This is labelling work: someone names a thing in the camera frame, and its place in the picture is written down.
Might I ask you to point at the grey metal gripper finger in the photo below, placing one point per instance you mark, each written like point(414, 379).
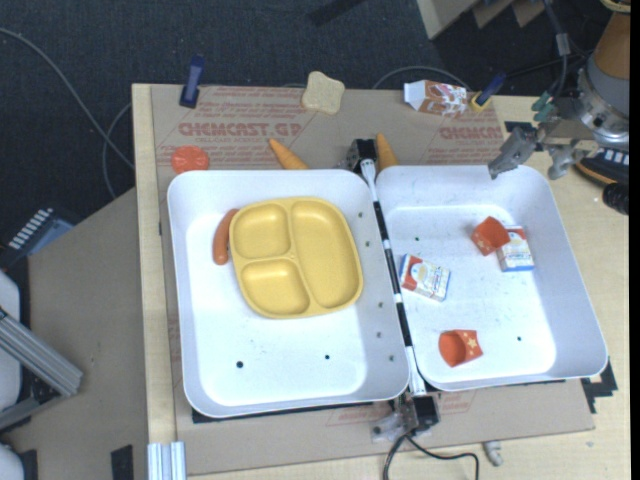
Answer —
point(560, 160)
point(515, 153)

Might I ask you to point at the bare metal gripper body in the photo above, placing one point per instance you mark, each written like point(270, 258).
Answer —
point(570, 132)

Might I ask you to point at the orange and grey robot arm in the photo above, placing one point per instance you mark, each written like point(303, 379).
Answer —
point(615, 48)

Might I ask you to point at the red fries carton with stars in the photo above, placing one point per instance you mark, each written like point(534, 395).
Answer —
point(457, 348)
point(487, 235)

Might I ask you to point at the white and orange milk carton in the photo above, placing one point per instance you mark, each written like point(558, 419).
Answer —
point(440, 98)

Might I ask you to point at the white and orange small carton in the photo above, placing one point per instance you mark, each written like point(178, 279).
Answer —
point(515, 250)
point(425, 278)

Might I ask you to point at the orange carrot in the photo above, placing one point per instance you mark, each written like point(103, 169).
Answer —
point(386, 152)
point(287, 158)

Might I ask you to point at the white plastic tray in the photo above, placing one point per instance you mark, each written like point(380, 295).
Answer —
point(280, 358)
point(500, 313)

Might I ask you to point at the thin black and white rod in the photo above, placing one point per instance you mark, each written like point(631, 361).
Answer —
point(389, 255)

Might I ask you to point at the beige bread slice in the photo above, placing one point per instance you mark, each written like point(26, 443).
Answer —
point(322, 94)

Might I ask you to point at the yellow divided plate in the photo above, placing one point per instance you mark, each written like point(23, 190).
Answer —
point(320, 253)

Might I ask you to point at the brown cardboard board red print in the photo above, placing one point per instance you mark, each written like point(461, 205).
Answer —
point(240, 128)

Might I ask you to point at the orange sausage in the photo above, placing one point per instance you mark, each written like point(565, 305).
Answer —
point(220, 243)

